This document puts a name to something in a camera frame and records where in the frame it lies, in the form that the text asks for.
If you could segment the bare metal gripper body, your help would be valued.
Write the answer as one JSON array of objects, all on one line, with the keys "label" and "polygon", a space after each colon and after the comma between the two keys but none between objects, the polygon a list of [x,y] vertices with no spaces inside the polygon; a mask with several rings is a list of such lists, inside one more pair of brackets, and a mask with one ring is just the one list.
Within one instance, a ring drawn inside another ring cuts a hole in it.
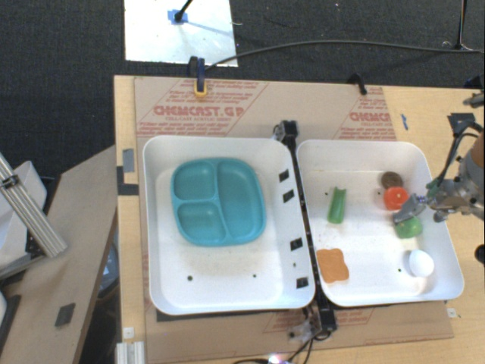
[{"label": "bare metal gripper body", "polygon": [[426,185],[427,205],[434,210],[435,222],[443,222],[451,214],[473,215],[484,220],[484,188],[464,178],[445,179],[441,182],[436,178]]}]

